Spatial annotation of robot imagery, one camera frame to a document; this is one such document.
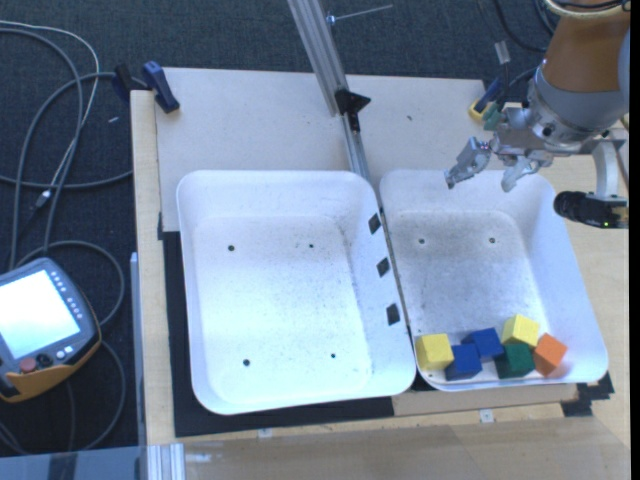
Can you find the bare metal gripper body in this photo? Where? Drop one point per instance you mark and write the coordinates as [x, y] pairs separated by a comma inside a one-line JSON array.
[[530, 135]]

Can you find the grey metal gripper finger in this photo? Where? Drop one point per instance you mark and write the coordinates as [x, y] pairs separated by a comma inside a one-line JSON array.
[[470, 160], [520, 170]]

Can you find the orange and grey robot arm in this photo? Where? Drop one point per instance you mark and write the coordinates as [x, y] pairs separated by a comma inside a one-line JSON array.
[[585, 53]]

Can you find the white plastic tray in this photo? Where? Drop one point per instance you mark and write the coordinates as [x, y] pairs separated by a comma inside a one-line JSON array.
[[465, 273], [280, 298]]

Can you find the yellow cube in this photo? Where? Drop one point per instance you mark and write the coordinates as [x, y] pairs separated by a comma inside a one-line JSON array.
[[434, 351], [521, 329]]

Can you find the blue cube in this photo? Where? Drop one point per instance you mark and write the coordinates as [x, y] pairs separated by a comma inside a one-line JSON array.
[[466, 362], [486, 341]]

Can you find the orange cube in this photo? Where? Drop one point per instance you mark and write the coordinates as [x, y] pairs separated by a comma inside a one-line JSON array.
[[549, 354]]

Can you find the green cube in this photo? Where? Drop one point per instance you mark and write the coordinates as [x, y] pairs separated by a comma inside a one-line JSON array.
[[515, 361]]

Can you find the pale flat board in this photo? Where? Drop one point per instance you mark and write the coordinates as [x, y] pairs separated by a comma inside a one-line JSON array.
[[250, 128]]

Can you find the black cylinder on white bracket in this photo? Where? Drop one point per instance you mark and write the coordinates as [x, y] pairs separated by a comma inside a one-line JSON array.
[[582, 209]]

